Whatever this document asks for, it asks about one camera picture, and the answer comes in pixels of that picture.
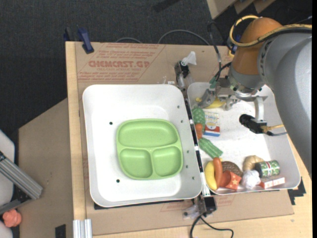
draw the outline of green plate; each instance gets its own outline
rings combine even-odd
[[[122,171],[133,179],[162,179],[178,174],[183,151],[176,127],[164,119],[123,122],[116,133]]]

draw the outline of green can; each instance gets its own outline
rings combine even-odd
[[[279,175],[280,166],[277,160],[255,163],[254,169],[259,172],[260,178]]]

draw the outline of wooden table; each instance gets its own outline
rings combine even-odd
[[[70,130],[70,151],[72,168],[72,189],[73,189],[73,217],[74,220],[86,219],[84,178],[82,149],[80,142],[80,119],[79,101],[77,88],[76,71],[76,51],[74,42],[66,42],[66,66],[67,66],[67,89],[68,89],[68,109],[69,109],[69,130]],[[217,223],[217,228],[231,228],[235,232],[234,237],[288,237],[288,238],[308,238],[312,237],[312,180],[300,159],[298,153],[294,151],[296,161],[307,194],[304,197],[296,198],[294,215],[233,221]],[[131,233],[111,234],[94,236],[98,238],[186,238],[189,237],[190,226],[158,229],[150,231],[139,231]],[[206,225],[197,225],[194,236],[204,237],[230,237],[229,232],[218,232],[211,230]]]

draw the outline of black floor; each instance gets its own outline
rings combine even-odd
[[[0,129],[11,134],[67,96],[65,77],[66,27],[85,27],[92,41],[114,42],[122,37],[157,43],[174,29],[186,29],[210,41],[211,21],[206,0],[181,0],[157,12],[164,0],[0,0]],[[255,14],[253,5],[241,15]],[[227,36],[239,16],[233,7],[215,21]],[[281,24],[312,15],[312,0],[277,0],[258,16]],[[204,45],[185,33],[168,35],[162,43]]]

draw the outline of orange carrot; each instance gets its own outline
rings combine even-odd
[[[222,163],[221,159],[218,157],[213,158],[213,166],[214,166],[214,178],[217,183],[217,187],[220,186],[221,177],[222,177]]]
[[[203,125],[201,123],[195,124],[197,139],[201,139],[203,137]]]

